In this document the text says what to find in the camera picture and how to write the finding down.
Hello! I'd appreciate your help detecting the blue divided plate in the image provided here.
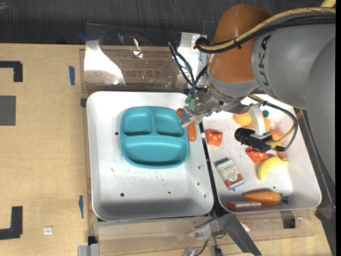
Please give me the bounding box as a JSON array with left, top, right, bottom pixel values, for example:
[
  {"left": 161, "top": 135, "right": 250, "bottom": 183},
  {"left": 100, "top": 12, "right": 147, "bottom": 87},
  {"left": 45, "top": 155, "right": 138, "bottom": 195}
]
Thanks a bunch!
[{"left": 119, "top": 106, "right": 190, "bottom": 170}]

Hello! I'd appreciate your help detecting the white and orange carton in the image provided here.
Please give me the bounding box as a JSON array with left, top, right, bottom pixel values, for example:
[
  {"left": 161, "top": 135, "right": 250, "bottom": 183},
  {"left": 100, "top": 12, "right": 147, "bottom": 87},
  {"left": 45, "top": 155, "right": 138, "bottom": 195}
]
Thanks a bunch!
[{"left": 215, "top": 158, "right": 246, "bottom": 191}]

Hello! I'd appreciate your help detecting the orange croissant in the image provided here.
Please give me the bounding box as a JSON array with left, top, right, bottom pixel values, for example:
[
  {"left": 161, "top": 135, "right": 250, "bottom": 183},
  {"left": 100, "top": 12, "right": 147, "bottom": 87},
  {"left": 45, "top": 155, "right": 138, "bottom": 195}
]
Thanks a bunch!
[{"left": 269, "top": 129, "right": 289, "bottom": 162}]

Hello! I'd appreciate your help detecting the orange sausage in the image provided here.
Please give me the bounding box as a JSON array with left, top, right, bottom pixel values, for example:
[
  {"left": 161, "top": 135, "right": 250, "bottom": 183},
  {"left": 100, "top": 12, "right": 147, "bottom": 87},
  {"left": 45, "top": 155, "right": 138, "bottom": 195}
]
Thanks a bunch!
[{"left": 176, "top": 108, "right": 197, "bottom": 142}]

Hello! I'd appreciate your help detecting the orange tangerine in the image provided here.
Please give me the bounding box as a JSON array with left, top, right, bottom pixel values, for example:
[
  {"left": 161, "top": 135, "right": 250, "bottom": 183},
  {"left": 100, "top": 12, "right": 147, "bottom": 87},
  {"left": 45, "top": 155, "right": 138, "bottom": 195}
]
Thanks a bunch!
[{"left": 235, "top": 112, "right": 253, "bottom": 127}]

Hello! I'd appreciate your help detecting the yellow banana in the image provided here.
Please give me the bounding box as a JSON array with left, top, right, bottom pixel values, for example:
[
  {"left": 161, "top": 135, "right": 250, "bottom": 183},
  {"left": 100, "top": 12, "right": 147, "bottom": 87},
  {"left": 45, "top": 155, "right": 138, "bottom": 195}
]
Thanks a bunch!
[{"left": 257, "top": 156, "right": 289, "bottom": 181}]

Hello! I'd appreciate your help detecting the red and white box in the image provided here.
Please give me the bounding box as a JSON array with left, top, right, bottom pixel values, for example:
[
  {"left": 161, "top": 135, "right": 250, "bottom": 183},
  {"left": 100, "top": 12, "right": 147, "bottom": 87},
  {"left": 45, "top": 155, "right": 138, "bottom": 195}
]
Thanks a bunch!
[{"left": 227, "top": 201, "right": 263, "bottom": 212}]

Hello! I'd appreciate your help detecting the orange carrot with green top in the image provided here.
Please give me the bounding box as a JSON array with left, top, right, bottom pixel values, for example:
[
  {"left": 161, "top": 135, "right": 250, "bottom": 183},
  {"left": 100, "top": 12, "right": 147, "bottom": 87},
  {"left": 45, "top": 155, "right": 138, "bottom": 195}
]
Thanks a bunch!
[{"left": 262, "top": 109, "right": 272, "bottom": 132}]

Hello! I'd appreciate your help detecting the white plastic tray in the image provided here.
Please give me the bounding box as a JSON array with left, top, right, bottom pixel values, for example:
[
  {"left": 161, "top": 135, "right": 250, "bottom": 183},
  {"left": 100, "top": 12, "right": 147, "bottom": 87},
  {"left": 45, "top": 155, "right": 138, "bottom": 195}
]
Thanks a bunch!
[
  {"left": 86, "top": 91, "right": 215, "bottom": 222},
  {"left": 199, "top": 93, "right": 322, "bottom": 214}
]

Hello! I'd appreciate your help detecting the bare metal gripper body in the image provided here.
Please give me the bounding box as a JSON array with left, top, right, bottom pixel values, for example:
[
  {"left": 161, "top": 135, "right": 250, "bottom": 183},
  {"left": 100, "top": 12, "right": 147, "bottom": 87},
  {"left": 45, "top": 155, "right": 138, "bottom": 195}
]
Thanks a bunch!
[{"left": 195, "top": 89, "right": 251, "bottom": 116}]

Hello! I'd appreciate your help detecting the black cylinder on white bracket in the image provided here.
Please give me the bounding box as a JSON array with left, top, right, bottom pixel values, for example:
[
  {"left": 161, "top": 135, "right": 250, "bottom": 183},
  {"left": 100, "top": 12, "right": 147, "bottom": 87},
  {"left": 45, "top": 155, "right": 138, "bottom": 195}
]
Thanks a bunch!
[{"left": 234, "top": 104, "right": 273, "bottom": 153}]

